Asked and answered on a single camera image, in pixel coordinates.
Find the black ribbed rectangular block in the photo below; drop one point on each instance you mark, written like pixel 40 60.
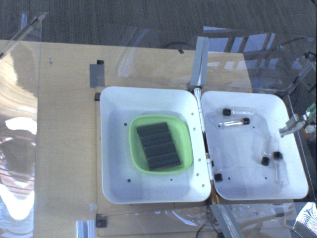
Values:
pixel 158 146

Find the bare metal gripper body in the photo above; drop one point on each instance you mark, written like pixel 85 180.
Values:
pixel 310 124

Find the clear plastic bottle black cap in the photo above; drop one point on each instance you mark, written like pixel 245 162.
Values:
pixel 277 155
pixel 265 160
pixel 226 112
pixel 246 121
pixel 218 177

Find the green square plate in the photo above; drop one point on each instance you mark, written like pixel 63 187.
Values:
pixel 184 142

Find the white plastic tray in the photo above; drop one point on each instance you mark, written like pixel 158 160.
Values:
pixel 116 157
pixel 245 152

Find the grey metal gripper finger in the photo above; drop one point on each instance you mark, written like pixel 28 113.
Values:
pixel 295 119
pixel 289 129

